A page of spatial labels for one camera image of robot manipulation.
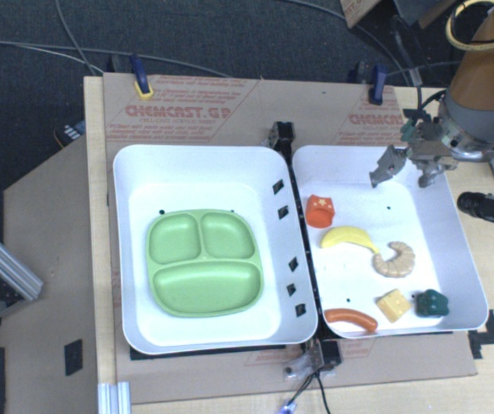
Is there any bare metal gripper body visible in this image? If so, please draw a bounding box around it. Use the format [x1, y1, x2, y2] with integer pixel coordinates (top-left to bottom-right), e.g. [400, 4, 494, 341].
[406, 117, 490, 172]

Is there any white plastic tray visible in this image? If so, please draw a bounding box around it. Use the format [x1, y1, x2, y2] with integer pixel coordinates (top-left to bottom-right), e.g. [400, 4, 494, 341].
[291, 144, 490, 340]
[112, 144, 319, 355]

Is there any yellow banana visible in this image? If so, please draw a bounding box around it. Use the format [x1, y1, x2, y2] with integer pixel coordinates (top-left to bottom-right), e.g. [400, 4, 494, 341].
[320, 225, 380, 255]

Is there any beige shrimp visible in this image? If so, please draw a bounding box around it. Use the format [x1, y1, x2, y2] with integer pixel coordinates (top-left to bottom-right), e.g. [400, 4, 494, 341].
[372, 241, 416, 279]

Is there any yellow cheese wedge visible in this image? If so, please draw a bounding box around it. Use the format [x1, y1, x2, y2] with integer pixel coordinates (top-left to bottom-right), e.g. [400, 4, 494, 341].
[376, 288, 412, 323]

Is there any orange sausage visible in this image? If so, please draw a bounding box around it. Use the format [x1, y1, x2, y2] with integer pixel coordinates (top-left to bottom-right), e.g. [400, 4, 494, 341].
[323, 308, 379, 333]

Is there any brown cardboard board red print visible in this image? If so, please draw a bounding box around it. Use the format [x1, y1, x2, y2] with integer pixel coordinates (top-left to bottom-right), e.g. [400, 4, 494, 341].
[102, 72, 478, 406]

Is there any green divided plate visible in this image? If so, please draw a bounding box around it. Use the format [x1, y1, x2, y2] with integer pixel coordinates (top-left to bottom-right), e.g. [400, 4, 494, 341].
[145, 209, 266, 318]

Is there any black cylinder on white bracket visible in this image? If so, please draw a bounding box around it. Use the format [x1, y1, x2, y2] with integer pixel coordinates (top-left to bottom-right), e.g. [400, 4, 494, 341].
[456, 150, 494, 225]

